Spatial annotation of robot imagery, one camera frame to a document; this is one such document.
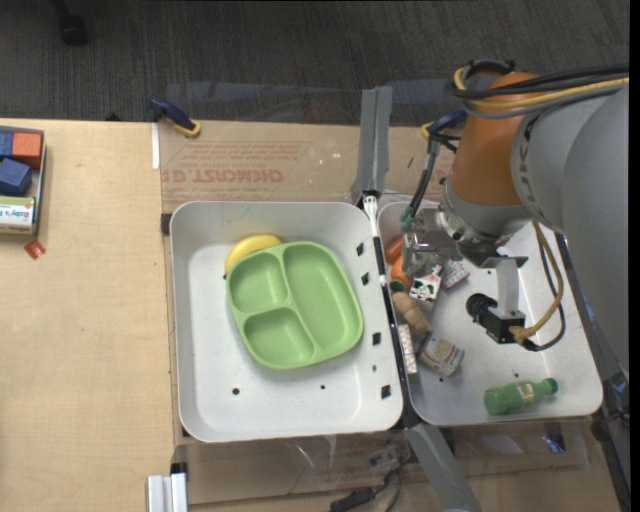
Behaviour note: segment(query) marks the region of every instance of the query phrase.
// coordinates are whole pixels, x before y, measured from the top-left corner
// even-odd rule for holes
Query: green plastic plate
[[[338,260],[314,242],[255,252],[227,273],[227,297],[251,355],[269,368],[336,357],[362,336],[355,293]]]

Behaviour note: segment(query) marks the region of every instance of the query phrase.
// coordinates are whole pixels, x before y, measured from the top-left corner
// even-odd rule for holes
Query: small can
[[[430,334],[417,351],[418,361],[449,377],[462,363],[464,350],[444,338]]]

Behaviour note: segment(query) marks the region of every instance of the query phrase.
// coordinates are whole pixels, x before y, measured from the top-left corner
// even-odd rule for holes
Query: yellow cable
[[[486,108],[520,108],[530,107],[533,105],[541,105],[549,101],[553,101],[560,98],[566,98],[567,96],[574,96],[583,92],[597,91],[598,89],[604,89],[605,87],[623,86],[629,83],[629,78],[618,78],[616,80],[606,80],[604,82],[597,82],[595,84],[582,85],[580,87],[572,87],[571,89],[564,89],[562,91],[556,91],[542,96],[536,96],[534,98],[526,98],[516,101],[495,101],[495,100],[473,100],[469,101],[476,107]]]
[[[427,128],[429,128],[429,126],[431,126],[432,124],[433,124],[433,121],[431,121],[430,123],[423,124],[420,127],[420,135],[422,135],[422,138],[427,142],[429,142],[429,132],[427,131]]]
[[[509,332],[513,334],[513,337],[516,341],[523,341],[526,338],[530,338],[544,324],[547,323],[549,318],[551,318],[551,315],[553,315],[554,311],[560,305],[560,301],[562,300],[562,294],[564,292],[564,282],[562,280],[562,274],[560,274],[558,263],[556,262],[556,259],[553,256],[553,252],[551,252],[551,247],[549,247],[549,243],[547,242],[547,239],[545,238],[544,233],[542,233],[542,230],[540,229],[540,226],[536,221],[533,221],[533,227],[536,230],[536,236],[538,237],[538,241],[542,244],[544,251],[547,253],[547,257],[549,258],[549,262],[551,263],[551,268],[553,269],[553,273],[556,276],[558,290],[553,303],[551,304],[551,306],[549,306],[549,309],[542,316],[542,318],[540,318],[540,320],[538,320],[538,322],[535,323],[535,325],[532,325],[531,327],[520,327],[520,326],[514,325],[509,328]]]
[[[467,88],[462,83],[462,72],[464,68],[456,69],[456,72],[453,74],[453,83],[456,84],[456,87],[461,91],[465,91]]]

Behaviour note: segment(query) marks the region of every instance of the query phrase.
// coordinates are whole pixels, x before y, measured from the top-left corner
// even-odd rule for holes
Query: white tray
[[[295,370],[270,370],[252,358],[228,305],[223,267],[235,242],[265,233],[334,252],[364,317],[355,348]],[[397,423],[402,394],[361,210],[346,203],[188,203],[173,214],[171,251],[178,405],[191,436],[228,442],[384,431]]]
[[[400,215],[407,203],[391,203],[380,210],[378,225],[383,245],[400,234]],[[429,207],[433,203],[425,202]],[[434,333],[465,350],[460,368],[448,378],[419,364],[419,381],[410,384],[413,408],[426,422],[438,426],[470,425],[511,420],[535,420],[593,413],[602,403],[602,384],[585,335],[575,299],[562,266],[555,235],[543,228],[565,282],[562,306],[566,332],[553,347],[528,352],[510,344],[499,345],[485,330],[472,322],[465,304],[474,293],[497,297],[495,271],[481,270],[469,262],[465,281],[450,291],[440,290],[433,310],[427,315]],[[519,309],[527,315],[525,326],[533,325],[547,310],[553,297],[540,260],[535,232],[528,224],[503,248],[509,256],[528,256],[520,268]],[[560,321],[554,314],[533,341],[553,339]],[[559,391],[551,400],[506,416],[490,416],[484,408],[484,390],[518,379],[542,380],[553,377]]]

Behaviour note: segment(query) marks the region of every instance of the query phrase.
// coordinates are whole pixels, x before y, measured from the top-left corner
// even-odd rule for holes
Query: blue block
[[[31,167],[5,158],[0,163],[0,195],[24,196],[31,185]]]
[[[0,160],[11,157],[11,148],[13,148],[13,133],[0,132]]]

